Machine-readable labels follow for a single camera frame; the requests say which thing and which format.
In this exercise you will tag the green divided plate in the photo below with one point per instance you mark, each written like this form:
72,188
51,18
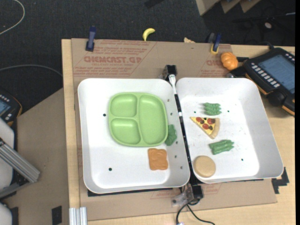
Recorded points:
150,118

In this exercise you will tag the thin black and white rod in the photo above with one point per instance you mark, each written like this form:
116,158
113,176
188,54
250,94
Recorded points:
180,111

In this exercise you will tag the green lettuce leaf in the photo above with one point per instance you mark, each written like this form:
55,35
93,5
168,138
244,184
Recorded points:
171,136

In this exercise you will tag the orange toast slice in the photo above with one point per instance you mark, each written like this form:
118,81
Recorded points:
158,159

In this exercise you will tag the pizza slice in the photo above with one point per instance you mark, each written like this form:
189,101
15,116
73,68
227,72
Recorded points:
207,123

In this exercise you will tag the brown cardboard board red print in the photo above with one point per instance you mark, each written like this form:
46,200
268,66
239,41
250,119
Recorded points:
187,57

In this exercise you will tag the green bean bundle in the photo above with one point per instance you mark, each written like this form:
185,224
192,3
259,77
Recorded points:
212,108

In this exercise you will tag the yellow banana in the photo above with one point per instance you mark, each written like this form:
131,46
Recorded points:
147,32

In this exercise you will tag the white plastic tray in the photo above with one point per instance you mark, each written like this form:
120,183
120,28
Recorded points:
122,172
253,125

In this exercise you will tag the tan round biscuit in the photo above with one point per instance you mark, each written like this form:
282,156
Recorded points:
204,166

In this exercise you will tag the green asparagus bundle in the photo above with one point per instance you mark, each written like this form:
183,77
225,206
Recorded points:
221,146

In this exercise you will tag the orange pumpkin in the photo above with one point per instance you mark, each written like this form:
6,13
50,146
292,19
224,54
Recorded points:
229,60

